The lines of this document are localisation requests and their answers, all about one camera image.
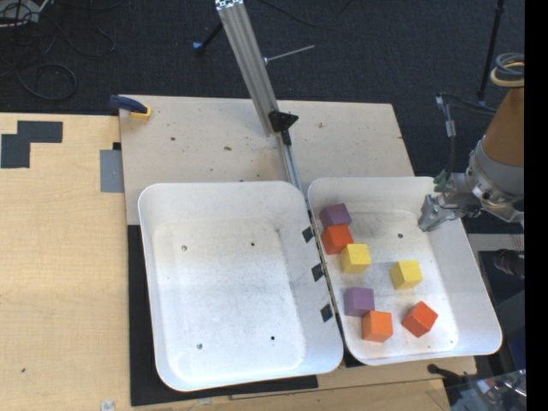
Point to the red orange cube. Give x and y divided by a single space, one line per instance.
419 319
337 239

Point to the yellow cube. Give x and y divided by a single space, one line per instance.
406 275
355 258

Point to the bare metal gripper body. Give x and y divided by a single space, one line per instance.
468 193

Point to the pale wood board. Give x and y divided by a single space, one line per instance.
201 144

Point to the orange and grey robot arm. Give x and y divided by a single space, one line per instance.
509 131

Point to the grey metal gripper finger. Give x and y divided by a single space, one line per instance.
427 216
444 217

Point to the white plastic tray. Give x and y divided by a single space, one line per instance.
227 289
411 238

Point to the black cylinder on white bracket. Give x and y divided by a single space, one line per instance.
509 263

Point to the purple cube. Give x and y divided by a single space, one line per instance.
359 301
336 214

